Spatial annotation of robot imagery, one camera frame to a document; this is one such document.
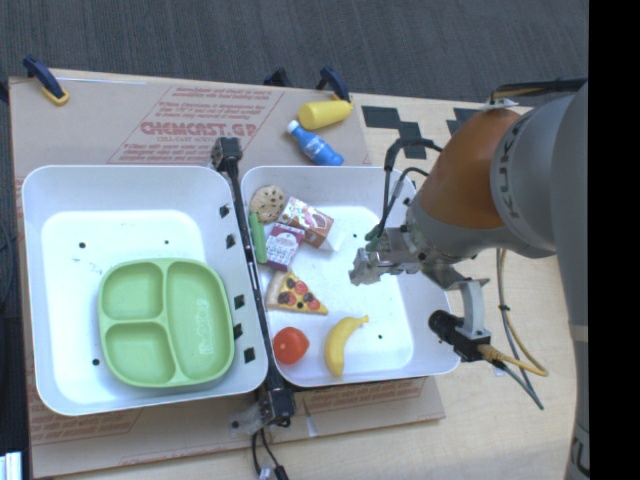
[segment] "black hole on bin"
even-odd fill
[[[256,352],[253,350],[253,347],[248,348],[244,351],[244,362],[249,363],[256,358]]]

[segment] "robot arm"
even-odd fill
[[[459,289],[464,317],[436,311],[430,328],[466,361],[488,343],[481,286],[454,265],[488,248],[528,258],[557,254],[576,353],[578,400],[567,478],[589,477],[587,311],[588,83],[524,115],[489,107],[440,154],[399,228],[378,229],[359,249],[351,282],[421,271]],[[526,84],[522,93],[532,93]]]

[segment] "table surface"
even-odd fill
[[[403,121],[418,123],[422,136],[439,145],[449,139],[449,128],[446,120],[434,124],[430,114],[443,112],[455,119],[454,108],[479,107],[465,102],[352,96],[356,103],[353,117],[360,120],[372,165],[382,165],[398,131],[367,127],[361,106],[396,108]],[[396,167],[416,166],[428,171],[436,158],[435,152],[429,152],[426,160],[407,159],[400,154]],[[421,182],[420,176],[412,178]],[[497,309],[495,250],[484,251],[456,268],[469,277],[491,279],[483,288],[485,327],[493,333],[492,344],[512,355]],[[544,378],[529,374],[544,410],[513,379],[497,375],[488,363],[462,363],[453,372],[436,378],[444,419],[272,445],[273,454],[289,478],[562,478],[574,420],[576,374],[556,258],[531,260],[509,253],[504,283],[506,303],[511,307],[518,336],[549,371]],[[462,314],[458,296],[455,292],[450,294],[451,306],[454,313]],[[262,447],[258,447],[258,457],[261,462],[270,463]],[[251,450],[243,448],[64,478],[176,477],[240,480],[257,475]]]

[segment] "toy tomato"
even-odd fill
[[[299,361],[308,348],[309,340],[295,327],[285,327],[273,337],[273,353],[283,364]]]

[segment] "cookie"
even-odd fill
[[[278,185],[266,185],[253,194],[249,212],[256,212],[260,222],[270,224],[278,218],[286,202],[284,192]]]

